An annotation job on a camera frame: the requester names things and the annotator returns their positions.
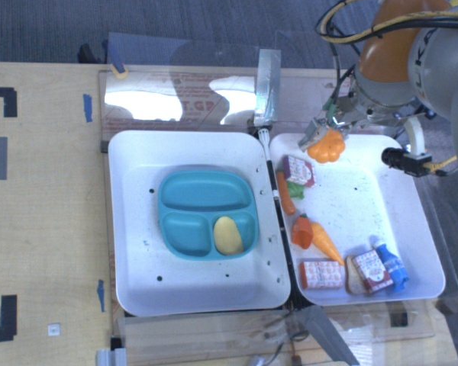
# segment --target toy bottle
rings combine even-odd
[[[409,280],[409,276],[400,258],[387,249],[387,245],[382,239],[376,241],[373,244],[373,248],[394,282],[394,291],[404,290],[405,282]]]

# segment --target floor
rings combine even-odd
[[[190,40],[194,44],[221,43],[241,50],[254,47],[282,50],[282,66],[333,68],[328,45],[314,32],[320,16],[337,0],[0,0],[0,61],[77,63],[82,45],[88,44],[94,61],[103,63],[105,41],[112,34],[151,37],[153,42]],[[361,2],[340,14],[345,32],[369,26],[376,2]],[[194,49],[192,55],[201,49]],[[350,47],[338,47],[341,66],[356,62]],[[147,63],[166,63],[153,46]],[[247,54],[231,52],[226,65],[252,64]],[[447,121],[431,122],[427,140],[440,142]],[[440,214],[426,208],[430,221],[438,221],[438,252],[448,278],[438,309],[450,324],[458,349],[458,175],[443,180],[418,181],[424,199],[440,202]]]

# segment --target white plastic tray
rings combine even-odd
[[[270,309],[290,294],[263,147],[245,133],[124,131],[108,147],[117,296],[135,316]],[[240,258],[194,261],[166,247],[157,190],[171,172],[236,172],[251,186],[260,234]]]
[[[316,185],[305,189],[303,200],[294,200],[297,213],[284,215],[288,236],[295,218],[306,213],[324,227],[344,259],[370,250],[374,239],[381,237],[390,251],[402,258],[410,277],[405,290],[399,292],[387,288],[370,295],[355,295],[345,287],[302,290],[298,263],[326,256],[315,246],[304,250],[290,243],[301,293],[322,306],[427,299],[441,294],[445,277],[414,179],[390,169],[381,160],[385,148],[400,145],[388,136],[349,135],[346,149],[336,162],[319,164],[299,149],[297,142],[301,138],[301,134],[284,133],[270,143],[276,171],[285,155],[304,159],[315,170]]]

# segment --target wooden table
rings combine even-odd
[[[18,300],[17,334],[12,341],[0,342],[0,365],[95,364],[97,350],[110,347],[108,216],[98,79],[106,69],[103,65],[0,63],[0,87],[14,88],[18,94],[17,117],[4,117],[0,98],[0,137],[7,137],[8,161],[6,180],[0,180],[0,306],[1,296],[16,295]],[[332,74],[287,73],[302,78]],[[84,95],[92,99],[91,121],[85,116]],[[105,290],[104,310],[99,281]],[[444,317],[432,300],[421,305],[427,310],[432,335],[377,343],[351,341],[360,362],[458,364]],[[274,365],[289,364],[287,350]],[[304,364],[330,361],[311,339],[298,344],[298,353]],[[245,365],[247,360],[196,364]]]

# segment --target blue plate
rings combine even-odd
[[[183,170],[168,175],[158,192],[161,233],[181,258],[222,260],[246,255],[256,245],[258,217],[253,191],[239,175],[223,170]],[[223,216],[236,223],[244,251],[222,255],[214,244],[214,225]]]

